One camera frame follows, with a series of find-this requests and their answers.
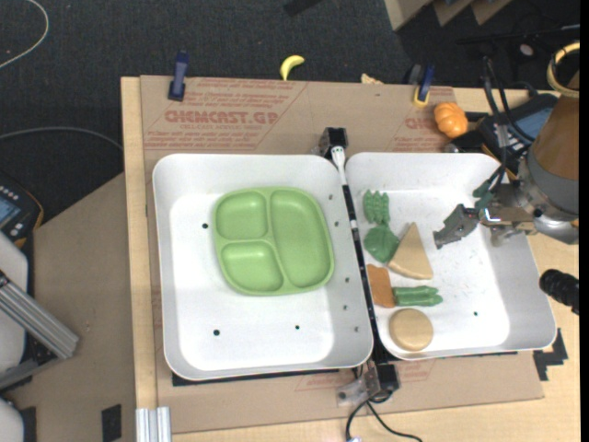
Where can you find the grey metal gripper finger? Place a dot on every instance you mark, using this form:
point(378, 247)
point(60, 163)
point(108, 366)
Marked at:
point(500, 236)
point(460, 224)

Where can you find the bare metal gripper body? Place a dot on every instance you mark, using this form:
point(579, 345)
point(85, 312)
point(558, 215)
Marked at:
point(515, 219)

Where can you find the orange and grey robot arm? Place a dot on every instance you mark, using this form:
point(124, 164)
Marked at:
point(554, 136)

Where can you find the white plastic tray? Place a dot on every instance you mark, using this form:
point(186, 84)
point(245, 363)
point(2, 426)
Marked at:
point(257, 334)
point(478, 288)

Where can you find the tan triangular bread slice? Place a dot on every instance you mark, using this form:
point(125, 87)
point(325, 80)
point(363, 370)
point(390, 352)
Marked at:
point(412, 256)

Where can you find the green lettuce leaf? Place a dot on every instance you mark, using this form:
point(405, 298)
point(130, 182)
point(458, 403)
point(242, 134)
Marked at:
point(379, 243)

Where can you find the green asparagus bundle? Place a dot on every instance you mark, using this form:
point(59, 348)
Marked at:
point(416, 295)

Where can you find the green pea pods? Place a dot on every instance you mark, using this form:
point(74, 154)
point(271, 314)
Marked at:
point(376, 206)

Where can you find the orange toast piece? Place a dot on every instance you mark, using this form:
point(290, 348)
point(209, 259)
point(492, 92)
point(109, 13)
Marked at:
point(381, 286)

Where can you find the orange pumpkin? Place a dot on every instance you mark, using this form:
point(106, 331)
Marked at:
point(451, 119)

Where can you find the thin black and white rod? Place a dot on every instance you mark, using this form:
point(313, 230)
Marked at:
point(354, 221)

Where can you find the tan round biscuit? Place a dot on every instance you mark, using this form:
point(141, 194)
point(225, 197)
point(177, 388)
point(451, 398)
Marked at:
point(411, 329)

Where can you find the green divided plate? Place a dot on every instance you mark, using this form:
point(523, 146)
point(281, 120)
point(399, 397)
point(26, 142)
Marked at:
point(294, 237)

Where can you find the small beige toy food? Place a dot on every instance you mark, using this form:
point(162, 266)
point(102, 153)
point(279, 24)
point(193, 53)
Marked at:
point(371, 79)

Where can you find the brown cardboard board, red print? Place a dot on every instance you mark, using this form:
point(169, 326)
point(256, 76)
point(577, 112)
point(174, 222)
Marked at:
point(257, 108)

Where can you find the yellow banana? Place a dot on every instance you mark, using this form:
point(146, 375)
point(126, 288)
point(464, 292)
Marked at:
point(289, 64)

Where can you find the black cylinder on white bracket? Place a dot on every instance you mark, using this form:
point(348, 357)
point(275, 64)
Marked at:
point(559, 286)

